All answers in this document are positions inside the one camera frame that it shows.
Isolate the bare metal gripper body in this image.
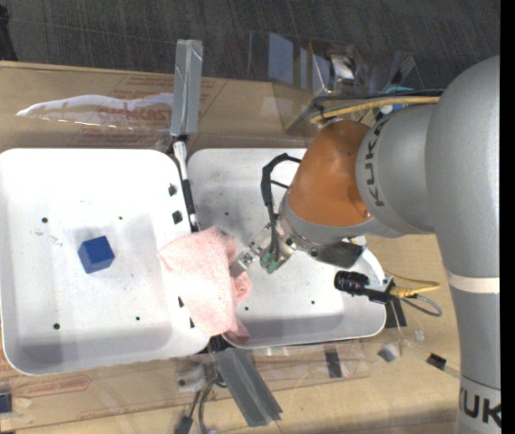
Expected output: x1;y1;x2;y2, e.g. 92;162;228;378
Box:
248;223;323;267

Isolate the pink cloth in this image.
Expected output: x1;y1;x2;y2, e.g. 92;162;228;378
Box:
155;224;255;341

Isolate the white plastic tray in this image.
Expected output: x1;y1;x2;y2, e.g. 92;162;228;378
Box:
186;146;388;350
0;147;214;376

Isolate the thin black and white rod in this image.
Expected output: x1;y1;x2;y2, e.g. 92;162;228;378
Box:
173;139;201;233

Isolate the brown cardboard board, red print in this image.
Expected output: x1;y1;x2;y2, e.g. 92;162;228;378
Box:
0;60;463;434

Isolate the blue cube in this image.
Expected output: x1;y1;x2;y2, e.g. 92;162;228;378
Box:
77;235;117;276

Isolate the black cylinder on white bracket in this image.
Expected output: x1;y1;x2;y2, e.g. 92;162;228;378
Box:
333;236;396;306

